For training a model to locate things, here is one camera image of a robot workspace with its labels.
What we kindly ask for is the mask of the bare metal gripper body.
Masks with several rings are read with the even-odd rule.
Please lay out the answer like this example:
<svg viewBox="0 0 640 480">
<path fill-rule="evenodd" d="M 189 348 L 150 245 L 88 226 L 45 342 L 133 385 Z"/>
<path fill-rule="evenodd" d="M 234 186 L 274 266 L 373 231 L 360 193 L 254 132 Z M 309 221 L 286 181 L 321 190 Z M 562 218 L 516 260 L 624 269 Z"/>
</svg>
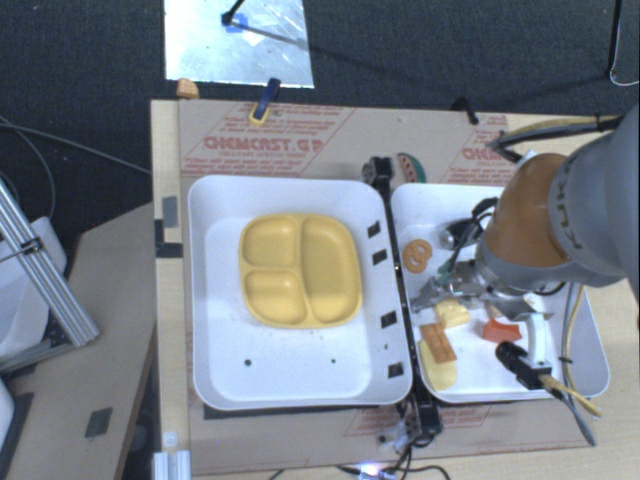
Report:
<svg viewBox="0 0 640 480">
<path fill-rule="evenodd" d="M 543 320 L 552 317 L 551 312 L 536 311 L 527 302 L 528 292 L 504 286 L 476 260 L 458 262 L 451 272 L 449 286 L 455 296 L 476 298 L 494 307 L 510 321 L 524 321 L 534 313 Z"/>
</svg>

